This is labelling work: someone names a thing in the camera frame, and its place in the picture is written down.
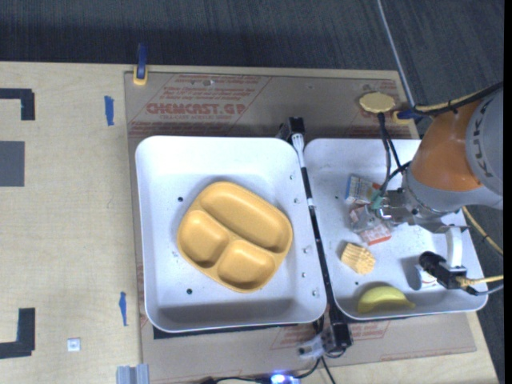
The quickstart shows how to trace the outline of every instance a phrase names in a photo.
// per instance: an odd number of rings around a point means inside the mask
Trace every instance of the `wooden table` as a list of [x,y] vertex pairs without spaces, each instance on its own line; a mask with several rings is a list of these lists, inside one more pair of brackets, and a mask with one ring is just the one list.
[[[36,309],[35,351],[0,359],[0,382],[103,384],[115,382],[117,366],[142,362],[124,112],[123,73],[130,70],[0,63],[0,88],[30,88],[36,101],[35,121],[20,119],[19,101],[0,101],[0,140],[25,143],[24,186],[0,186],[0,341],[16,340],[18,309]],[[106,122],[105,96],[114,100],[113,125]],[[343,383],[497,382],[477,315],[467,317],[476,352],[332,372]],[[80,338],[82,349],[68,351],[68,338]],[[319,370],[303,382],[329,381]]]

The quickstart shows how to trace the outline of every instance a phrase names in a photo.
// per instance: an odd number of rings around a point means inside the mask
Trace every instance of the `black corner marking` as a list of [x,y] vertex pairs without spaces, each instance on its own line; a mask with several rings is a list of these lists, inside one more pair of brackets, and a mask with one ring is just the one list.
[[0,99],[19,99],[22,103],[22,121],[35,120],[34,92],[30,88],[0,88]]
[[35,350],[35,308],[18,310],[15,342],[0,343],[0,358],[28,357]]

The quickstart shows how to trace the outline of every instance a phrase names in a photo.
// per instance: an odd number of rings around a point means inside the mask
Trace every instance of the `yellow divided plate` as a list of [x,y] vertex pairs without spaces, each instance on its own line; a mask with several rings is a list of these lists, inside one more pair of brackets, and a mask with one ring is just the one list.
[[213,280],[242,293],[264,287],[293,240],[288,218],[231,182],[216,182],[196,197],[178,228],[182,256]]

